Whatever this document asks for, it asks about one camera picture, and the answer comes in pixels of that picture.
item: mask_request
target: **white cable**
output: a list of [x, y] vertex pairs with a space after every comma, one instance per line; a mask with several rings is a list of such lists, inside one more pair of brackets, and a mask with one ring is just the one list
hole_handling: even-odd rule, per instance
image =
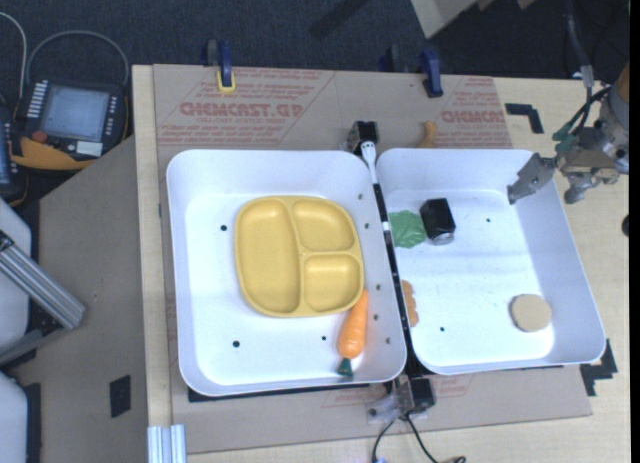
[[0, 16], [5, 17], [9, 19], [11, 22], [13, 22], [13, 24], [18, 28], [18, 31], [20, 31], [20, 35], [22, 36], [22, 67], [20, 69], [20, 88], [18, 90], [20, 94], [20, 98], [22, 98], [22, 91], [24, 87], [24, 71], [27, 67], [27, 35], [25, 35], [24, 29], [22, 29], [22, 26], [20, 25], [20, 23], [16, 19], [14, 19], [11, 15], [3, 11], [0, 11]]

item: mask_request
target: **yellow plate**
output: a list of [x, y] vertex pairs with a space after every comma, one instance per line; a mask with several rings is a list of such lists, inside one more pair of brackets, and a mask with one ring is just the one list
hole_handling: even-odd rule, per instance
[[307, 196], [245, 204], [235, 222], [235, 260], [245, 299], [277, 317], [351, 308], [364, 287], [360, 241], [340, 205]]

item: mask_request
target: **toy carrot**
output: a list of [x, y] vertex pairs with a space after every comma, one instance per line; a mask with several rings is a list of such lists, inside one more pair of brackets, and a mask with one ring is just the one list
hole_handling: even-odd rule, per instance
[[369, 304], [369, 293], [367, 289], [362, 290], [358, 301], [351, 307], [351, 311], [342, 326], [340, 337], [338, 338], [338, 353], [342, 356], [342, 362], [338, 367], [338, 374], [343, 376], [353, 376], [351, 360], [358, 356], [364, 349], [365, 336], [367, 333], [367, 306]]

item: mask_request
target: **round beige object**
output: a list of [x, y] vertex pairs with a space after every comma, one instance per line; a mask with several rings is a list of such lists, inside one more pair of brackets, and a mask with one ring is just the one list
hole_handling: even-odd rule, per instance
[[522, 294], [511, 301], [511, 318], [522, 331], [540, 331], [551, 322], [551, 307], [544, 298], [535, 294]]

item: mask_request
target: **black floor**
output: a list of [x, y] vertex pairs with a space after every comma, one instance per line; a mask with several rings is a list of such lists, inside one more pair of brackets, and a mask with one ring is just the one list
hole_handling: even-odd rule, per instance
[[[630, 0], [574, 0], [580, 36], [596, 75], [613, 82], [629, 59]], [[0, 0], [23, 26], [29, 50], [70, 30], [113, 39], [130, 64], [201, 62], [208, 38], [229, 41], [238, 66], [376, 70], [395, 44], [406, 69], [434, 47], [444, 73], [566, 78], [576, 60], [566, 38], [563, 0], [516, 0], [472, 8], [427, 42], [409, 0]], [[13, 106], [20, 86], [21, 40], [0, 18], [0, 94]], [[117, 82], [119, 55], [103, 41], [59, 39], [45, 46], [30, 77]], [[36, 179], [27, 203], [63, 179]]]

